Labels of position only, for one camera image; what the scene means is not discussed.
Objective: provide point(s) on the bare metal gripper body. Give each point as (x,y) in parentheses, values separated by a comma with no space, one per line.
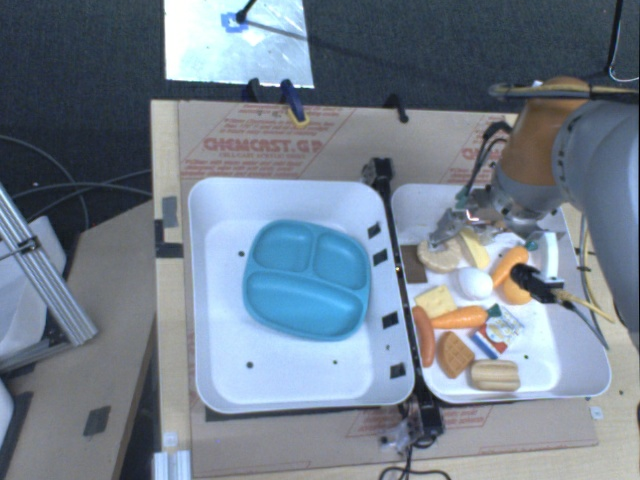
(482,210)

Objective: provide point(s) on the beige bread bun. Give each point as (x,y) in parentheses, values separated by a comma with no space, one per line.
(495,375)

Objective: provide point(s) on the brown waffle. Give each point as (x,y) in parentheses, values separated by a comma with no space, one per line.
(454,355)

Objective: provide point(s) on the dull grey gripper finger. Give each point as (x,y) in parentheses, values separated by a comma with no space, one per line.
(437,238)
(459,233)

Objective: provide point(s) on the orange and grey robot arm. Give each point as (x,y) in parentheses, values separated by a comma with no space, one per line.
(590,168)

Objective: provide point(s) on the brown flat rectangle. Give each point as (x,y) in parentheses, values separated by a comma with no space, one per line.
(414,268)

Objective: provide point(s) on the white blue red carton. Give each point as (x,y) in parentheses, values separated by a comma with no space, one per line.
(500,330)

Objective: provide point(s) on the white egg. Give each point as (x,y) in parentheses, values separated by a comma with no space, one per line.
(475,283)

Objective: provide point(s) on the orange rounded toy food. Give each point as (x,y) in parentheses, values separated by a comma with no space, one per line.
(515,295)

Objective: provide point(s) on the pale yellow cheese wedge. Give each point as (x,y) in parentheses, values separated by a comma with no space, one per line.
(477,255)

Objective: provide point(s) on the white plastic tray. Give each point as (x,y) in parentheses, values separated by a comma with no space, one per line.
(225,368)
(545,368)

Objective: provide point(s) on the yellow cheese slice with holes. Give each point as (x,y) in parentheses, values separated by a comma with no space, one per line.
(436,300)

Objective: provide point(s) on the orange carrot with green top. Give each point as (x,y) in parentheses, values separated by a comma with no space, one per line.
(507,265)
(460,317)

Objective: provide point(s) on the orange sausage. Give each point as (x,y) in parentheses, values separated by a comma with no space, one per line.
(426,340)

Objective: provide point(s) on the blue divided plate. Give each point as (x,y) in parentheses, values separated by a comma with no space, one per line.
(300,298)

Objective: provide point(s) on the brown cardboard board red print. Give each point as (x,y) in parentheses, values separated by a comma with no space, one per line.
(320,133)

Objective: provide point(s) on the beige round biscuit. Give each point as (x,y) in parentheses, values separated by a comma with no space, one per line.
(440,259)

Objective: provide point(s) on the black cylinder on white bracket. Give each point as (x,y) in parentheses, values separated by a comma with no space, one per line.
(531,280)

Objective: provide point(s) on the thin black rod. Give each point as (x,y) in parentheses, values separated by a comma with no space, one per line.
(400,268)

